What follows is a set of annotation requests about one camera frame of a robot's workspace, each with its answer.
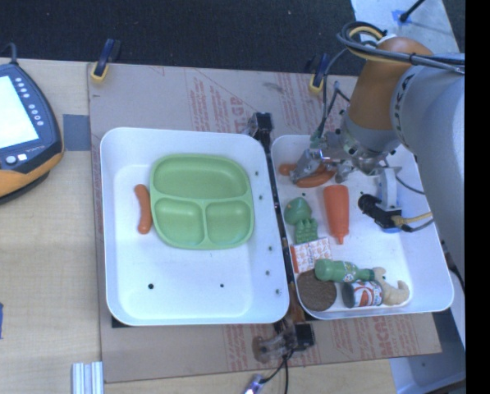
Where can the white plastic tray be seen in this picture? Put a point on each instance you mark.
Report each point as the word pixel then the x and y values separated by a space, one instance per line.
pixel 187 281
pixel 392 257

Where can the red and white can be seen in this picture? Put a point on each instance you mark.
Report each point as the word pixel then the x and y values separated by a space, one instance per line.
pixel 365 294

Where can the orange sausage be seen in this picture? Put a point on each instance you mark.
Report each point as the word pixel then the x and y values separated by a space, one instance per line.
pixel 143 209
pixel 315 181

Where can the brown round biscuit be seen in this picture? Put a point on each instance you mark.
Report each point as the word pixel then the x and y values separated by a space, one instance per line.
pixel 316 290

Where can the green divided plate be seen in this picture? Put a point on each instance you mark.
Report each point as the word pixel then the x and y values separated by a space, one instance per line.
pixel 201 201

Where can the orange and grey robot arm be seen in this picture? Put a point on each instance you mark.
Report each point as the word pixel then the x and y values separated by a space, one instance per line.
pixel 429 121

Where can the brown cardboard board red print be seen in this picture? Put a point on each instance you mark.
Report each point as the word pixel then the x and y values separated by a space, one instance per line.
pixel 179 93

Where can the black cylinder on white bracket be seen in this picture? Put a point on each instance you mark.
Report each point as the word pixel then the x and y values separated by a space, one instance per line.
pixel 386 216

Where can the orange and white carton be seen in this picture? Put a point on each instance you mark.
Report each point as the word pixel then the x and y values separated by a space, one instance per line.
pixel 312 255

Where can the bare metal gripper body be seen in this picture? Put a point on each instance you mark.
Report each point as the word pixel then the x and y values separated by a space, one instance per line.
pixel 363 160

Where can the thin black rod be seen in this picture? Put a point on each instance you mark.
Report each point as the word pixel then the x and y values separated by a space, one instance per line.
pixel 278 212

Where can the green bottle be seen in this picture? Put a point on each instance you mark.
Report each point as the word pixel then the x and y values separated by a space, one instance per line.
pixel 339 271

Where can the orange carrot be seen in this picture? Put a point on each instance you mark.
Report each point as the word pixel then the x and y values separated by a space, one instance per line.
pixel 337 207

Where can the green broccoli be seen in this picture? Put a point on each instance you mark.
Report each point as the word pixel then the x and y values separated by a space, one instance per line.
pixel 300 216

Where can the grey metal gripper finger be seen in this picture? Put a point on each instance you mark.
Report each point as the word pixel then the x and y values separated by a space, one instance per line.
pixel 345 171
pixel 304 168

